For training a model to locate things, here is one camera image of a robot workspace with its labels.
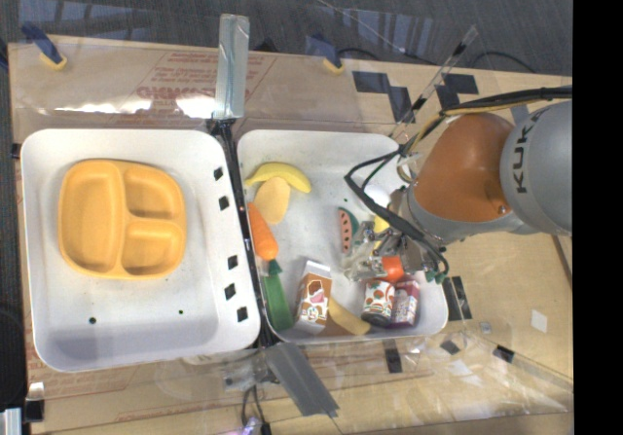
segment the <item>small box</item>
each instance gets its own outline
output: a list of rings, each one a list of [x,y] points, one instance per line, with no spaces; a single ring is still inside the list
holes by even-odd
[[[326,323],[331,296],[331,269],[316,262],[307,261],[296,302],[294,328],[316,335]]]
[[[393,312],[388,328],[404,328],[416,324],[420,286],[416,281],[396,283]]]

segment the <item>cable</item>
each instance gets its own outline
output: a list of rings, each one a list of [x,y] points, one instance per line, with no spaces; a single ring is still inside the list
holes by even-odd
[[[350,52],[366,54],[367,56],[370,56],[371,58],[375,59],[376,61],[381,61],[381,59],[378,56],[376,56],[374,53],[371,53],[371,52],[369,52],[367,50],[362,50],[360,48],[342,48],[342,49],[338,50],[338,55],[344,54],[344,53],[350,53]]]
[[[364,166],[368,166],[368,165],[371,165],[371,164],[374,164],[374,163],[378,163],[378,162],[382,162],[383,166],[385,166],[385,164],[389,163],[389,161],[391,159],[393,159],[397,155],[401,154],[402,151],[403,151],[403,146],[399,146],[398,149],[396,149],[395,151],[393,151],[391,153],[387,153],[387,154],[382,155],[380,157],[377,157],[375,159],[368,160],[366,162],[360,163],[360,164],[354,166],[348,172],[348,174],[345,175],[344,179],[345,179],[346,183],[348,184],[348,186],[350,187],[350,189],[359,197],[359,199],[361,199],[361,201],[363,201],[363,203],[373,213],[377,214],[379,217],[381,217],[386,222],[388,222],[392,228],[394,228],[397,231],[399,231],[400,233],[408,236],[413,241],[423,245],[423,247],[426,249],[426,251],[432,257],[435,265],[437,266],[437,268],[435,268],[435,270],[434,270],[434,272],[435,272],[435,276],[434,277],[435,277],[435,279],[437,280],[438,283],[441,283],[441,281],[443,281],[443,279],[446,277],[446,275],[450,271],[450,265],[448,264],[448,261],[445,259],[445,257],[441,254],[440,250],[438,250],[427,239],[425,239],[424,234],[419,229],[417,229],[415,226],[413,226],[411,223],[409,223],[407,220],[403,219],[402,217],[400,217],[399,215],[393,213],[392,211],[388,210],[387,208],[384,208],[384,207],[376,204],[375,201],[373,199],[371,199],[365,193],[363,188],[361,188],[360,186],[357,186],[357,184],[352,179],[352,175],[354,174],[354,172],[356,172],[360,168],[363,168]],[[380,167],[377,167],[372,173],[373,174],[377,173],[380,169],[381,169]],[[364,181],[364,183],[367,183],[367,181],[369,179],[370,179],[370,177],[368,177]],[[442,265],[444,267],[444,270],[439,271],[439,269],[438,269],[439,265]]]
[[[471,63],[469,64],[469,66],[471,68],[473,68],[474,66],[476,66],[476,63],[478,61],[480,61],[481,58],[488,56],[488,55],[495,55],[495,56],[502,56],[502,57],[507,57],[508,59],[512,59],[513,61],[515,61],[516,63],[522,65],[524,68],[526,68],[527,70],[531,71],[532,73],[537,73],[536,70],[534,70],[531,66],[529,66],[527,63],[524,63],[521,59],[519,59],[518,57],[513,56],[512,54],[508,54],[508,53],[503,53],[501,51],[485,51],[483,53],[478,54],[476,57],[474,57],[474,59],[472,59]]]
[[[435,63],[434,61],[430,61],[429,59],[423,58],[421,56],[418,56],[417,54],[413,54],[413,53],[410,53],[408,51],[403,53],[403,55],[405,55],[406,57],[410,57],[412,59],[417,59],[419,61],[423,61],[424,63],[429,64],[429,65],[437,66],[437,63]]]
[[[491,111],[505,110],[515,106],[524,106],[536,101],[563,99],[572,97],[572,87],[562,86],[559,88],[540,88],[525,91],[513,91],[494,96],[481,97],[473,101],[449,106],[441,110],[435,117],[429,120],[422,127],[421,131],[412,137],[405,148],[408,149],[406,155],[412,154],[420,141],[433,132],[447,117],[456,115],[466,115],[469,113],[483,113]]]
[[[242,396],[242,412],[240,413],[240,421],[242,421],[242,426],[245,427],[249,422],[249,418],[246,416],[246,406],[248,404],[249,395],[251,395],[251,393],[253,393],[255,407],[257,408],[260,421],[262,421],[262,426],[269,425],[266,422],[266,418],[264,417],[264,411],[262,410],[262,406],[260,406],[260,399],[257,394],[257,383],[254,383],[253,386],[247,388],[244,391],[244,395]]]
[[[262,424],[266,424],[266,418],[264,417],[264,412],[260,407],[260,401],[257,396],[257,384],[253,385],[253,398],[255,399],[255,407],[257,407],[257,412],[260,415],[260,419],[262,420]]]

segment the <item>yellow divided plate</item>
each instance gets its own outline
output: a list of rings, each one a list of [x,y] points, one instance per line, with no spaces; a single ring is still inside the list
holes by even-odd
[[[186,209],[177,182],[150,165],[85,160],[65,174],[58,245],[78,272],[153,279],[173,272],[186,245]]]

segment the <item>white tray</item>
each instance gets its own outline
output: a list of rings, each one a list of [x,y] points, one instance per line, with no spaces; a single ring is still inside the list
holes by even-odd
[[[283,269],[281,284],[290,310],[295,307],[305,262],[314,260],[331,268],[332,296],[355,315],[361,313],[363,283],[350,282],[341,269],[338,207],[346,208],[359,222],[372,221],[374,215],[350,190],[344,176],[355,165],[392,152],[396,147],[396,142],[389,137],[370,133],[262,129],[252,130],[240,139],[238,161],[242,180],[264,162],[291,163],[311,180],[308,194],[292,189],[283,221],[272,226],[279,245],[276,260]],[[395,159],[370,181],[371,189],[381,190],[387,197],[404,185],[393,163]],[[372,169],[359,170],[354,179],[360,184]],[[246,201],[253,200],[258,188],[256,184],[245,189]],[[293,329],[275,333],[282,340],[297,344],[433,335],[448,321],[448,304],[440,285],[426,282],[421,272],[417,273],[417,281],[421,286],[421,301],[419,317],[413,327],[393,330],[373,327],[362,337],[311,336]]]
[[[147,163],[177,180],[188,234],[174,272],[103,279],[65,263],[56,238],[60,185],[73,163],[93,158]],[[50,367],[85,371],[227,352],[257,338],[259,310],[230,175],[213,137],[196,130],[46,129],[24,141],[21,171],[34,344]],[[228,299],[230,285],[236,293]]]

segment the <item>orange carrot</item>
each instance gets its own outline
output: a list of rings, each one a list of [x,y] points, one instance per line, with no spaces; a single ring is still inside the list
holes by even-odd
[[[248,204],[247,210],[255,253],[267,262],[274,260],[279,251],[279,247],[276,244],[276,239],[273,236],[271,228],[269,228],[269,225],[253,202]]]

